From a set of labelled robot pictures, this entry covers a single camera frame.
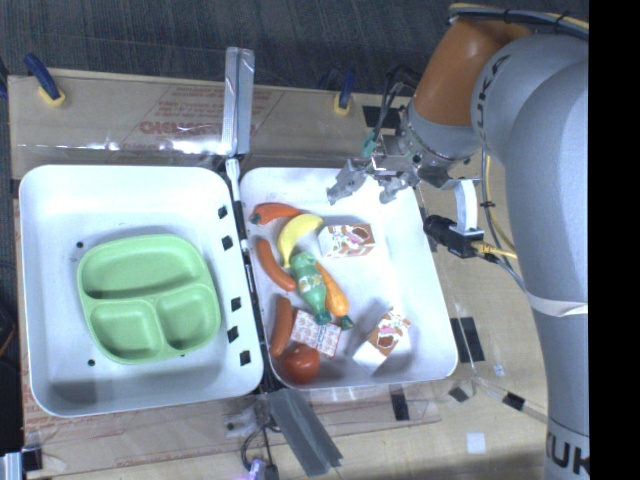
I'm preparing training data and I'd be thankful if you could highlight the white and brown carton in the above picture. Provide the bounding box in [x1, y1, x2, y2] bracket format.
[351, 307, 413, 376]
[317, 222, 377, 260]

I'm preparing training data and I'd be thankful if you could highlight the brown sausage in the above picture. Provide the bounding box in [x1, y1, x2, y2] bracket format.
[255, 237, 298, 293]
[268, 295, 295, 360]

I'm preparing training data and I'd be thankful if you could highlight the black cylinder on white bracket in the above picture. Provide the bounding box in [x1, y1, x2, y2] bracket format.
[422, 178, 486, 260]

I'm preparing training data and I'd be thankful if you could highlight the yellow banana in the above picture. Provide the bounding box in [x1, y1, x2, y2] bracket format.
[276, 213, 325, 270]

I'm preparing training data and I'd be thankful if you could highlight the green bottle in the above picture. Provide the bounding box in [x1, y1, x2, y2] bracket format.
[289, 250, 333, 327]

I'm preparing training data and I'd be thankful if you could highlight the orange carrot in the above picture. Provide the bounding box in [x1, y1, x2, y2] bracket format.
[249, 202, 304, 227]
[314, 261, 355, 331]

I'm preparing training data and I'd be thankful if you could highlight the red tomato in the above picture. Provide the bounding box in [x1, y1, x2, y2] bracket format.
[281, 343, 322, 386]

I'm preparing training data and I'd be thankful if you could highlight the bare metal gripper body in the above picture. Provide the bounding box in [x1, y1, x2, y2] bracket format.
[367, 133, 474, 190]

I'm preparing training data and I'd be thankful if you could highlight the white plastic tray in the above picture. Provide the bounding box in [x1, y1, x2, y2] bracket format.
[18, 163, 265, 418]
[238, 166, 460, 392]

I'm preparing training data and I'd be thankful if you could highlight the green divided plate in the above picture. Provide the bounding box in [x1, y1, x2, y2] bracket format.
[76, 233, 223, 366]

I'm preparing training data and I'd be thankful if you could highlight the brown cardboard board red print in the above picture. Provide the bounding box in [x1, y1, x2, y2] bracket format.
[6, 67, 531, 480]

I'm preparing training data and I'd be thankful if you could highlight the thin black and white rod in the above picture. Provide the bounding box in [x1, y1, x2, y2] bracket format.
[224, 156, 269, 394]

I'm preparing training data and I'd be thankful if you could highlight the red and white packet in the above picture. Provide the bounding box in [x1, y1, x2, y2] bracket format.
[289, 309, 343, 360]

